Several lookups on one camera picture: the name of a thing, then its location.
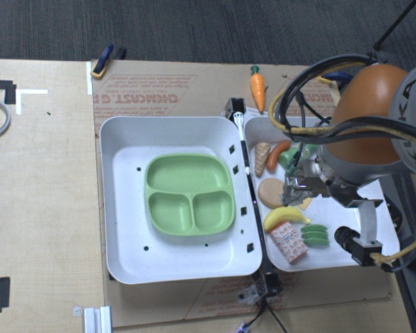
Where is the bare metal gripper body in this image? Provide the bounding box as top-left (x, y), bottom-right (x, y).
top-left (292, 157), bottom-right (334, 198)

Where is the yellow banana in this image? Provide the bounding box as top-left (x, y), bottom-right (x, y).
top-left (263, 205), bottom-right (311, 232)

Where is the tan round biscuit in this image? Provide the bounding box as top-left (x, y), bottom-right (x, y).
top-left (257, 178), bottom-right (286, 210)

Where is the green bottle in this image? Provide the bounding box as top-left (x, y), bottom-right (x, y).
top-left (278, 143), bottom-right (320, 169)

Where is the orange sausage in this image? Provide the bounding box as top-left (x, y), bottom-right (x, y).
top-left (266, 139), bottom-right (291, 172)

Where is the beige waffle cone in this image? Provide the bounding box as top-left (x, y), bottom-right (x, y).
top-left (254, 142), bottom-right (272, 178)

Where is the thin black and white rod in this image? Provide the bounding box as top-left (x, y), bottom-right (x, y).
top-left (233, 112), bottom-right (268, 273)

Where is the green pea pod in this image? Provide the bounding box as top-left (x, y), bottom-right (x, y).
top-left (300, 223), bottom-right (331, 247)

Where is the orange and white carton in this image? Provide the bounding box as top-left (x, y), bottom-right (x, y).
top-left (268, 221), bottom-right (309, 264)

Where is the white plastic tray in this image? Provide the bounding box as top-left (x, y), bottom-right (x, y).
top-left (99, 116), bottom-right (263, 285)
top-left (244, 116), bottom-right (401, 273)

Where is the orange carrot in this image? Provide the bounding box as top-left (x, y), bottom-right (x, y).
top-left (250, 65), bottom-right (267, 114)

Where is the green divided plate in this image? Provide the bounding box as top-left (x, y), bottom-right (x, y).
top-left (144, 153), bottom-right (236, 237)

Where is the brown cardboard board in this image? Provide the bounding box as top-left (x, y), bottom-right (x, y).
top-left (91, 60), bottom-right (392, 329)

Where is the black cylinder on white bracket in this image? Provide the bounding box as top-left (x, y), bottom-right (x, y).
top-left (333, 198), bottom-right (385, 267)

